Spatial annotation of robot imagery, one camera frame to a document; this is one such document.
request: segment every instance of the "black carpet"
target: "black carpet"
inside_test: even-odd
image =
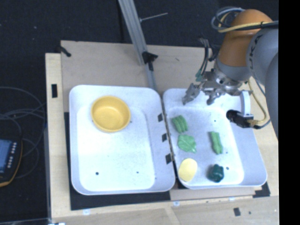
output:
[[[45,53],[57,52],[61,40],[131,43],[125,26],[124,40],[121,37],[117,0],[0,1],[0,87],[26,90],[43,104]],[[198,36],[220,45],[223,35],[211,28],[210,20],[225,6],[258,9],[273,20],[279,16],[279,0],[135,0],[135,5],[140,18],[168,13],[142,22],[149,45],[201,46]],[[0,89],[0,114],[29,107],[37,107],[34,99]],[[24,136],[38,142],[44,126],[41,119],[28,116],[18,122]],[[18,175],[29,171],[38,158],[36,168],[0,187],[0,223],[48,216],[43,139],[37,149],[39,157],[37,151],[25,157]]]

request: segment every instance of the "green toy vegetable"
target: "green toy vegetable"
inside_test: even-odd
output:
[[[188,124],[187,121],[184,119],[183,116],[178,116],[175,118],[172,118],[172,122],[179,133],[186,132],[188,130]]]
[[[185,152],[196,153],[196,142],[192,136],[189,135],[179,135],[178,136],[178,147]]]
[[[220,134],[216,132],[210,132],[210,137],[212,140],[212,149],[215,151],[215,153],[223,153],[223,146],[220,140]]]
[[[214,164],[214,166],[209,170],[208,179],[214,182],[220,182],[223,178],[224,168],[218,164]]]

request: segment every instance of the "wooden board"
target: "wooden board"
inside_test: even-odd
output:
[[[138,74],[143,76],[144,69],[141,68],[137,59],[135,58],[135,52],[132,45],[124,44],[106,44],[106,43],[85,43],[85,42],[62,42],[62,45],[72,54],[69,58],[64,54],[46,54],[46,79],[47,79],[47,109],[48,109],[48,133],[49,133],[49,152],[50,152],[50,180],[51,180],[51,210],[52,218],[60,218],[56,220],[62,221],[62,218],[91,218],[97,214],[110,214],[110,213],[122,213],[123,212],[138,212],[141,210],[153,211],[157,209],[163,209],[166,211],[172,224],[179,224],[178,219],[174,219],[174,213],[171,208],[174,206],[176,200],[183,199],[181,204],[202,204],[206,202],[208,198],[210,202],[214,202],[216,197],[222,197],[218,201],[229,201],[232,197],[241,197],[244,199],[251,198],[255,190],[260,190],[261,187],[247,187],[242,189],[229,189],[229,190],[214,190],[206,191],[197,195],[185,194],[181,191],[176,193],[176,190],[171,192],[171,197],[174,201],[171,202],[155,202],[139,205],[121,205],[104,208],[95,208],[87,210],[70,210],[70,198],[69,198],[69,183],[68,183],[68,166],[67,166],[67,152],[66,152],[66,140],[63,113],[68,111],[66,101],[68,100],[68,91],[77,84],[98,84],[98,85],[126,85],[126,86],[147,86],[146,77],[139,80],[128,79],[128,76],[137,76],[136,73],[122,73],[121,71],[127,70],[128,66],[134,66],[132,71],[139,70]],[[165,46],[149,46],[149,51],[154,54],[158,54],[159,58],[155,61],[155,77],[157,81],[157,87],[159,93],[173,87],[187,88],[189,84],[194,81],[193,76],[195,71],[198,70],[204,55],[204,50],[201,48],[186,48],[186,47],[165,47]],[[90,59],[94,61],[95,69],[99,69],[102,73],[89,73],[94,76],[85,76],[80,71],[86,70],[84,64],[92,64]],[[111,66],[107,65],[107,61],[115,64],[114,69],[120,69],[118,73],[124,75],[122,80],[120,74],[109,79],[109,74],[112,74]],[[57,97],[52,95],[52,85],[57,86]],[[253,113],[261,116],[260,110],[255,105],[253,106]],[[268,185],[271,191],[271,196],[279,195],[278,188],[278,140],[275,136],[272,126],[268,125],[261,131],[256,131],[255,136],[257,138],[262,157],[265,162],[265,166],[268,172]]]

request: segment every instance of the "yellow bowl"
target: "yellow bowl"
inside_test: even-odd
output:
[[[96,99],[90,110],[97,128],[105,132],[117,132],[130,122],[130,109],[118,97],[104,96]]]

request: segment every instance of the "device screen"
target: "device screen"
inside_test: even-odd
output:
[[[9,154],[9,148],[11,144],[11,140],[0,139],[0,173],[4,173],[5,171],[7,156]]]

